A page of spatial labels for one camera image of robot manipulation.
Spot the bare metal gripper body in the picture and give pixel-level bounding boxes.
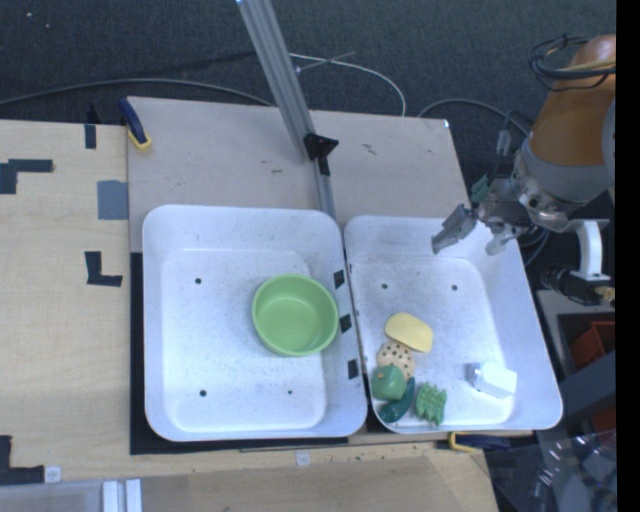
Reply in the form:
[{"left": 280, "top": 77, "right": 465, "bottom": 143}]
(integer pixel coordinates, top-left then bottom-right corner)
[{"left": 473, "top": 152, "right": 581, "bottom": 236}]

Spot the green bowl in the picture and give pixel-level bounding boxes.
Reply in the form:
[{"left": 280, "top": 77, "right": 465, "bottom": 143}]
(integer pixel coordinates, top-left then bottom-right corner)
[{"left": 250, "top": 273, "right": 341, "bottom": 358}]

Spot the white carton with grey cap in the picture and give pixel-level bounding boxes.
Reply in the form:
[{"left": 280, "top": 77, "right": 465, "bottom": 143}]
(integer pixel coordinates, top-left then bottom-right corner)
[{"left": 465, "top": 361, "right": 519, "bottom": 400}]

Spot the dark green toy cucumber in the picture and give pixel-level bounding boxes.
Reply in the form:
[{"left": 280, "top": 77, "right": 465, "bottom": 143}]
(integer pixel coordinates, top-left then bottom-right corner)
[{"left": 377, "top": 376, "right": 417, "bottom": 424}]

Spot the black cylinder on white bracket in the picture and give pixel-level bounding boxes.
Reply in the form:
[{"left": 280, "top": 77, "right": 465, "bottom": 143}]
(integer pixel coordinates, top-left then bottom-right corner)
[{"left": 540, "top": 218, "right": 615, "bottom": 306}]

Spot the green ridged toy vegetable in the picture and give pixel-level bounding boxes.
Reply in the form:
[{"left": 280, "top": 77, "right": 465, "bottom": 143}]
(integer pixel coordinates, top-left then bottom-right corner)
[{"left": 413, "top": 381, "right": 448, "bottom": 427}]

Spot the green toy pepper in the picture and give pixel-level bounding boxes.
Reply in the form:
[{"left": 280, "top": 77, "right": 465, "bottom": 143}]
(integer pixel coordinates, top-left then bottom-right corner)
[{"left": 370, "top": 363, "right": 408, "bottom": 403}]

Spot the beige dotted biscuit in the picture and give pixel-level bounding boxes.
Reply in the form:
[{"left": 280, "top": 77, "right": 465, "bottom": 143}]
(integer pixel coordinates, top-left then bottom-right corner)
[{"left": 375, "top": 341, "right": 416, "bottom": 381}]

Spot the white plastic tray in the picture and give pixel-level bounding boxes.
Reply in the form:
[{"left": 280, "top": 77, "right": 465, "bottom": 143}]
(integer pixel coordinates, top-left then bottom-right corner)
[
  {"left": 141, "top": 203, "right": 369, "bottom": 443},
  {"left": 342, "top": 214, "right": 565, "bottom": 435}
]

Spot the yellow toy bread slice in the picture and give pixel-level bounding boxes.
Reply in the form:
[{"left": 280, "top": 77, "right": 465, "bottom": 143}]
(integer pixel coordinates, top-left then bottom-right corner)
[{"left": 383, "top": 312, "right": 435, "bottom": 354}]

